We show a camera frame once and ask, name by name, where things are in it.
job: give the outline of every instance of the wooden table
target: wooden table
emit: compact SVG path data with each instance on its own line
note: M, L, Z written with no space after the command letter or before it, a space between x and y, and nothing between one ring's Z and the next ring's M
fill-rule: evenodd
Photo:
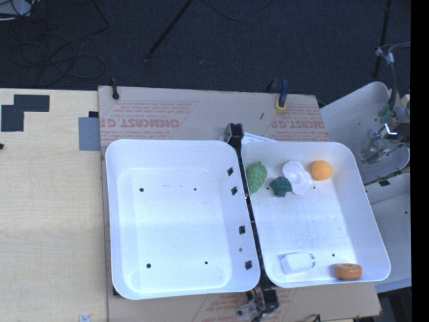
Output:
M218 98L220 93L213 94ZM241 99L239 93L222 94ZM245 94L259 107L261 103L272 107L274 102L266 93L252 93L253 99ZM25 112L23 131L0 132L4 145L0 150L0 319L72 322L88 313L91 322L134 321L112 309L132 311L135 302L108 304L111 280L106 266L102 158L100 151L80 150L79 146L78 120L99 110L99 92L0 89L0 105L12 105L14 95L48 95L50 108L49 112ZM301 97L316 104L314 97ZM290 96L291 108L298 98ZM222 99L214 101L217 104L211 108L217 123L226 127L224 119L233 107L223 109ZM270 128L288 121L266 109L261 119L268 117ZM248 131L262 135L257 125ZM212 138L218 130L213 125L212 134L206 137ZM375 316L381 311L371 283L292 289L289 301L276 321L297 322L313 312L326 321ZM202 296L146 301L146 313L139 321L168 321L176 315L204 321L211 318L200 312L208 302Z

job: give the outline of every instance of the black cable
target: black cable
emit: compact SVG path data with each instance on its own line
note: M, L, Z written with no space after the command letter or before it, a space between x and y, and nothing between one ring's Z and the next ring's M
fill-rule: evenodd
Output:
M23 18L18 19L18 21L25 21L25 22L28 22L29 20L31 20L31 22L33 22L37 25L37 27L38 27L37 30L40 32L37 40L32 40L31 38L23 37L19 33L19 24L18 23L15 25L15 28L12 29L12 31L11 31L13 37L15 37L18 40L20 40L21 42L23 42L22 44L19 44L18 46L16 46L14 51L12 52L12 55L11 55L12 62L14 62L18 65L22 65L22 66L31 66L31 65L35 65L35 64L39 64L41 66L41 70L39 71L39 74L37 76L35 86L37 86L37 87L49 87L50 85L53 85L53 84L57 83L58 81L62 80L65 76L73 76L76 78L99 78L100 76L104 75L107 66L106 66L105 61L100 56L88 55L88 54L78 56L78 55L76 55L76 50L73 46L73 43L75 41L80 40L82 38L89 37L89 36L93 36L93 35L98 34L98 33L101 33L101 32L103 32L109 28L109 23L107 22L105 16L103 15L101 10L99 9L99 6L97 5L96 1L95 0L91 0L91 1L92 1L93 5L95 6L98 14L101 16L105 26L103 28L101 28L100 30L97 30L95 32L89 32L87 34L83 34L83 35L76 37L72 40L69 40L69 39L65 38L64 36L61 36L59 34L55 34L53 32L47 32L44 25L42 25L41 21L39 21L39 20L30 19L28 17L23 17ZM40 45L38 43L38 42L42 41L46 36L55 36L55 37L60 38L62 40L62 45L57 47L55 50L49 52L46 48L44 48L42 45ZM34 47L34 49L32 49L33 51L30 52L31 54L35 53L34 52L35 49L39 50L43 54L42 58L39 60L32 60L28 56L26 56L25 53L22 52L22 50L28 46ZM57 55L61 50L65 49L66 47L68 47L71 50L72 55L70 57L63 58L61 60L54 60L55 55ZM23 59L23 62L20 62L16 59L17 54L21 54L21 58ZM83 58L92 58L92 59L95 59L96 61L100 62L102 67L103 67L102 71L96 75L91 75L91 76L72 74L71 70L74 68L76 61L78 59L83 59ZM64 64L67 65L67 67L65 69L60 66L60 65L64 65ZM57 70L59 70L61 72L61 75L58 78L54 79L53 81L49 82L48 84L40 86L39 85L40 78L42 77L43 73L45 72L45 70L47 69L48 66L54 66Z
M384 48L387 48L387 54L385 55L383 52ZM399 44L384 44L382 46L379 46L376 50L376 55L383 57L387 63L389 64L390 71L391 71L391 79L392 79L392 90L391 94L389 96L389 100L387 101L387 104L389 106L389 111L393 111L396 104L396 72L395 72L395 66L394 66L394 59L393 59L393 51L397 49L407 49L411 47L411 42L406 43L399 43Z
M220 9L218 9L217 7L215 7L214 5L212 5L211 3L209 3L208 1L205 0L200 0L203 3L205 3L206 5L208 5L209 7L213 8L217 13L223 15L224 17L234 20L234 21L245 21L247 19L250 19L252 17L255 17L257 14L261 13L264 9L267 9L268 6L270 6L274 0L269 0L268 3L266 3L260 10L258 10L257 12L255 12L254 14L248 15L247 17L243 17L243 18L235 18L235 17L231 17L230 15L227 15L226 13L222 12Z

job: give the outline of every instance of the yellow clamp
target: yellow clamp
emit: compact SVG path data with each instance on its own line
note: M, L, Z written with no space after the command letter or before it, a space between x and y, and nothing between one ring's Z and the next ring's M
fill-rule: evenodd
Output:
M277 112L282 113L282 112L284 112L284 110L286 110L286 102L284 103L284 106L282 107L279 105L279 101L280 101L280 97L277 97L277 99L275 100L275 110Z

